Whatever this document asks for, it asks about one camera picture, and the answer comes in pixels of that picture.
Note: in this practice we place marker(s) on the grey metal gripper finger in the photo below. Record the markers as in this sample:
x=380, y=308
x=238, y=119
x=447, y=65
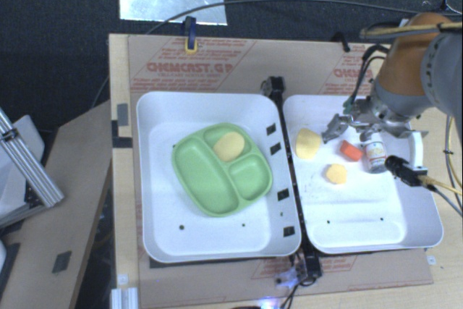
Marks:
x=367, y=135
x=334, y=128

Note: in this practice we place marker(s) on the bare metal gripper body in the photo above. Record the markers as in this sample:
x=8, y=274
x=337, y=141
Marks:
x=376, y=116

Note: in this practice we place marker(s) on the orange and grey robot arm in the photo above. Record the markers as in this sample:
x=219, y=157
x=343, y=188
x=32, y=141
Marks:
x=416, y=65

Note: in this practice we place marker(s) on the small clear bottle orange label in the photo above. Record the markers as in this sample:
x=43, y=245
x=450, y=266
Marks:
x=374, y=155

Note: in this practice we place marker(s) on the orange carrot piece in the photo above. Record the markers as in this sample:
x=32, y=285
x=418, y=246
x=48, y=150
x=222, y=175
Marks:
x=351, y=151

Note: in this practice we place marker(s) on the yellow wedge-shaped toy food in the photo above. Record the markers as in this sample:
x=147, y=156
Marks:
x=306, y=145

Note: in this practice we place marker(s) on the small yellow round biscuit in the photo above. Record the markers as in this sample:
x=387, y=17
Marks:
x=336, y=173

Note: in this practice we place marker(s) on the thin black rod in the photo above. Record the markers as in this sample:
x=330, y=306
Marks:
x=289, y=163

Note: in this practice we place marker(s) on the white plastic tray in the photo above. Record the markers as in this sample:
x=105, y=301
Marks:
x=202, y=228
x=361, y=220

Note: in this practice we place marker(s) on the yellow oval biscuit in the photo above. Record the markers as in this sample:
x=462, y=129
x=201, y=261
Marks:
x=228, y=146

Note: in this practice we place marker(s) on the brown cardboard board red print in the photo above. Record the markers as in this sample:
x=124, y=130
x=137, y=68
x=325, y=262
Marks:
x=231, y=65

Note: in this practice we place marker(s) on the green divided plate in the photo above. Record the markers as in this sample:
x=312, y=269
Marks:
x=206, y=177

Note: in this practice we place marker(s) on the black cylinder on white bracket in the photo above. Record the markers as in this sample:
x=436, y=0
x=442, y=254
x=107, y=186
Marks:
x=407, y=164

